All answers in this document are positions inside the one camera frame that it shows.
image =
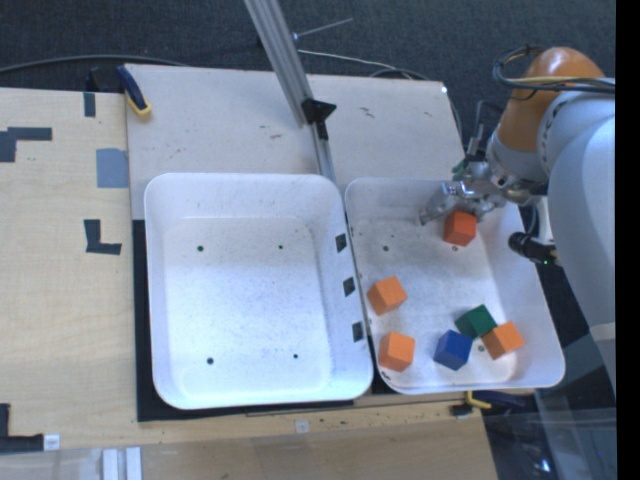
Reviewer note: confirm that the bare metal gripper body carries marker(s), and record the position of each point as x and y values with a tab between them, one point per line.
492	188

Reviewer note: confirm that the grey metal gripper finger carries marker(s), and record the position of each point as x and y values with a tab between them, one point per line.
487	210
436	208

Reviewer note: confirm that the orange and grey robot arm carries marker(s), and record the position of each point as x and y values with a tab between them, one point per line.
580	178

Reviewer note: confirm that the red-orange cube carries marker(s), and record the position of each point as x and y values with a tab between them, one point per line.
460	229

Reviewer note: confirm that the white plastic tray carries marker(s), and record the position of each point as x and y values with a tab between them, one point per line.
250	293
435	278

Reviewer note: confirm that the orange cube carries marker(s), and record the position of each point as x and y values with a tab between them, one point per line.
504	340
396	351
386	295

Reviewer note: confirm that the green cube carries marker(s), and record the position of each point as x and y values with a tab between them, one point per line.
475	320

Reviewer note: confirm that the thin black and white rod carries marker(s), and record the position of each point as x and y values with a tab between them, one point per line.
325	155

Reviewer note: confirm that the blue cube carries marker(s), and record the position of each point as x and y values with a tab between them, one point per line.
452	350

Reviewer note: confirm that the pale wood board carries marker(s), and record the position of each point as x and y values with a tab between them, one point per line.
225	118

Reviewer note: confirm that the black cylinder on white bracket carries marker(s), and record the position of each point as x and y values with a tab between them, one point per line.
529	248

